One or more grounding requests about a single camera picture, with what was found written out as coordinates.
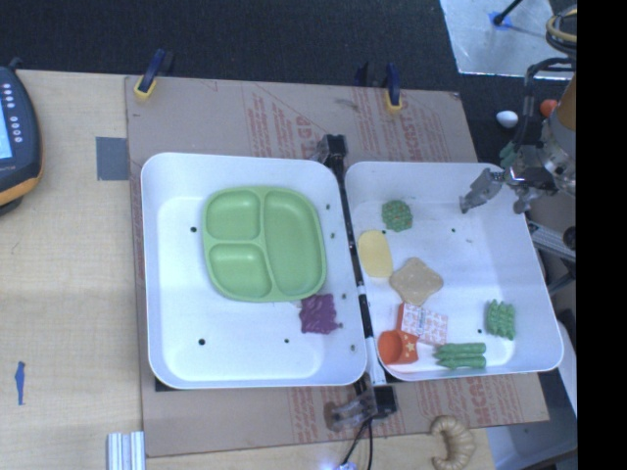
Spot thin black and white rod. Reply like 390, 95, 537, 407
332, 157, 388, 387

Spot tan croissant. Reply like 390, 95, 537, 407
429, 414, 477, 470

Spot tan biscuit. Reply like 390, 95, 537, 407
388, 257, 445, 307

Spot green grapes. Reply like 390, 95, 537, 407
484, 299, 517, 342

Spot white plastic tray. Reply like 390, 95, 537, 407
140, 152, 369, 391
344, 160, 565, 383

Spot purple grapes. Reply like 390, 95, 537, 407
299, 293, 343, 335

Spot white and orange packet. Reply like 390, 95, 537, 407
395, 303, 450, 347

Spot green round toy red dots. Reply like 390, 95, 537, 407
380, 199, 414, 234

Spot black cylinder on white bracket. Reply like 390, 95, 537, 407
519, 57, 575, 142

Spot green divided plate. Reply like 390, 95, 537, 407
201, 185, 328, 305

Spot brown cardboard board red print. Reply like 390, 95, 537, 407
122, 74, 551, 458

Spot green beans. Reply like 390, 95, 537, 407
432, 342, 488, 371

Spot yellow oval toy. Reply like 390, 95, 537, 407
357, 229, 395, 279

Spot black block with thin wires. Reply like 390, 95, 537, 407
323, 383, 399, 433
313, 133, 349, 166

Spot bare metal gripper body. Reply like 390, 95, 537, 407
503, 145, 578, 201

